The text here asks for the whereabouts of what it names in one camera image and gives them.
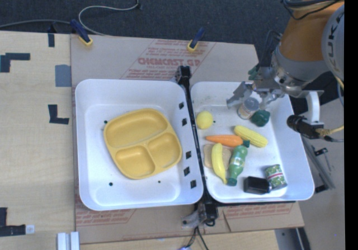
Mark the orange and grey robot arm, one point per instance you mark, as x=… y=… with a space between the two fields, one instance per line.
x=302 y=39

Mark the green plastic bottle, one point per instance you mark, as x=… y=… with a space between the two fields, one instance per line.
x=237 y=162

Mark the black box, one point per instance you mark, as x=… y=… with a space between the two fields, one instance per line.
x=256 y=186

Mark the green and white can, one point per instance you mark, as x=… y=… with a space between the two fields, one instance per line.
x=275 y=176

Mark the white plastic tray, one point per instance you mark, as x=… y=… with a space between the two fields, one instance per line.
x=279 y=153
x=95 y=137

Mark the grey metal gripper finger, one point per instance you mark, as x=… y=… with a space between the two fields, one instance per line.
x=267 y=100
x=240 y=93

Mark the yellow divided plate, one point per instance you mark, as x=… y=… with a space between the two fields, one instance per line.
x=134 y=128

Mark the yellow corn cob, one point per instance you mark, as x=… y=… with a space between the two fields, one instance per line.
x=251 y=135

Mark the brown cardboard board red print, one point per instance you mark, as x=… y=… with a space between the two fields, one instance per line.
x=117 y=58

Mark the tan bread slice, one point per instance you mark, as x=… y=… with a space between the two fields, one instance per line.
x=207 y=159

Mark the orange carrot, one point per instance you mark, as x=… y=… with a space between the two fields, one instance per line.
x=223 y=140

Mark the small can grey lid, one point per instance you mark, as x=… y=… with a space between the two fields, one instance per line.
x=247 y=109

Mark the yellow banana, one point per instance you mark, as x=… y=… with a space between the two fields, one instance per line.
x=218 y=162

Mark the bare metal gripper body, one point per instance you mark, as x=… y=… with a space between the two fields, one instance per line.
x=288 y=82

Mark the yellow lemon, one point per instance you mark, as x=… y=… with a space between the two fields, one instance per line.
x=204 y=120

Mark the black cylinder on white bracket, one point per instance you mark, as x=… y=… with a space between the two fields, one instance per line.
x=300 y=126

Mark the thin black rod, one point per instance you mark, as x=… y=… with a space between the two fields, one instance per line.
x=195 y=131

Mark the green bell pepper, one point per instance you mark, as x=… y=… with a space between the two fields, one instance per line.
x=260 y=118

